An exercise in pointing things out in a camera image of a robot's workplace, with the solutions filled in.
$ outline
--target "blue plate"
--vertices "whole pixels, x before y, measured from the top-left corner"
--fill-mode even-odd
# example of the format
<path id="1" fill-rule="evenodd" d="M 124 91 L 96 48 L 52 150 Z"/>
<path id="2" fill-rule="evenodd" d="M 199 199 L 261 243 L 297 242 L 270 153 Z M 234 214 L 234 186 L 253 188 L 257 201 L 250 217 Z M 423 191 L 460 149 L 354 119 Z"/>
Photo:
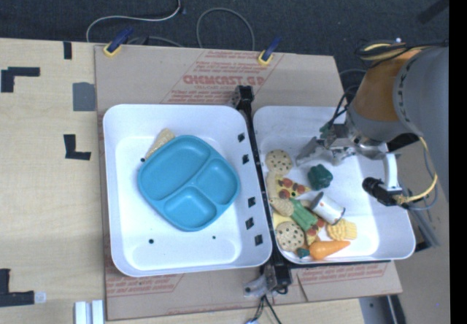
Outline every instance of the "blue plate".
<path id="1" fill-rule="evenodd" d="M 167 142 L 143 163 L 138 186 L 171 224 L 183 231 L 199 231 L 232 204 L 240 180 L 211 145 L 187 135 Z"/>

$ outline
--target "blue and yellow clamp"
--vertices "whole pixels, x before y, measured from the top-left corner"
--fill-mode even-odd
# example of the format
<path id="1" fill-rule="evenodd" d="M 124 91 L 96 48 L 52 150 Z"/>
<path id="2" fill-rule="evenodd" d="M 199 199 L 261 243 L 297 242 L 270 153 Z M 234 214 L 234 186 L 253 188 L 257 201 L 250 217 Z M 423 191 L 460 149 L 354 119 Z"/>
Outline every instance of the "blue and yellow clamp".
<path id="1" fill-rule="evenodd" d="M 276 50 L 277 46 L 279 46 L 280 40 L 280 37 L 275 37 L 272 43 L 260 53 L 258 56 L 258 63 L 261 66 L 268 66 L 272 61 L 272 53 Z"/>
<path id="2" fill-rule="evenodd" d="M 128 27 L 120 31 L 114 39 L 107 44 L 103 51 L 107 57 L 113 57 L 122 49 L 122 44 L 125 44 L 128 41 L 128 38 L 133 33 L 133 28 Z"/>

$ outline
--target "toy carrot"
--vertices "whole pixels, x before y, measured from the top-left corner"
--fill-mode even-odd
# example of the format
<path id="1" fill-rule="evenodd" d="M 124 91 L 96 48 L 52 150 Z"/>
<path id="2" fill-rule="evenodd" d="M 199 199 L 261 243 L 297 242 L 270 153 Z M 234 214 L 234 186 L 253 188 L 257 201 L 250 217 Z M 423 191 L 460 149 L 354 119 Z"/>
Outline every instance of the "toy carrot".
<path id="1" fill-rule="evenodd" d="M 350 241 L 315 241 L 309 247 L 309 254 L 319 260 L 350 245 Z"/>

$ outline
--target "cardboard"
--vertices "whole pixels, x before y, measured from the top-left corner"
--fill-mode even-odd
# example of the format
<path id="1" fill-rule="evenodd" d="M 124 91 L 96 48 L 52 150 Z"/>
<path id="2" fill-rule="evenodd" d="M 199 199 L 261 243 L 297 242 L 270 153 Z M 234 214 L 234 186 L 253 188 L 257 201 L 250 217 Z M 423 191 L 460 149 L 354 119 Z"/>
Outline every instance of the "cardboard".
<path id="1" fill-rule="evenodd" d="M 262 67 L 258 53 L 232 50 L 124 46 L 108 58 L 95 46 L 96 104 L 105 241 L 107 319 L 175 315 L 256 307 L 243 284 L 259 268 L 133 278 L 113 265 L 101 122 L 116 104 L 229 104 L 237 85 L 251 85 L 253 112 L 266 105 L 336 106 L 342 95 L 332 57 L 275 53 Z M 293 284 L 274 304 L 299 304 L 401 292 L 393 262 L 293 269 Z"/>

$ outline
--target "wooden table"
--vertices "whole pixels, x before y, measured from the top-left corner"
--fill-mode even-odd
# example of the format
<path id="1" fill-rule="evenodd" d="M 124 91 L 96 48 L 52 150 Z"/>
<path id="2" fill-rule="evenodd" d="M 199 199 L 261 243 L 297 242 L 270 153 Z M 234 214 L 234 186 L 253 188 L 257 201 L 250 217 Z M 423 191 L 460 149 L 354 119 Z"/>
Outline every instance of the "wooden table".
<path id="1" fill-rule="evenodd" d="M 96 112 L 73 110 L 72 84 L 94 83 L 93 46 L 0 39 L 0 68 L 39 67 L 0 93 L 0 269 L 10 291 L 44 291 L 43 304 L 0 308 L 0 323 L 72 323 L 74 302 L 104 300 L 104 256 Z M 65 159 L 76 134 L 90 160 Z M 363 323 L 358 299 L 278 306 L 283 323 Z M 244 323 L 255 309 L 129 320 Z M 259 323 L 274 323 L 268 310 Z"/>

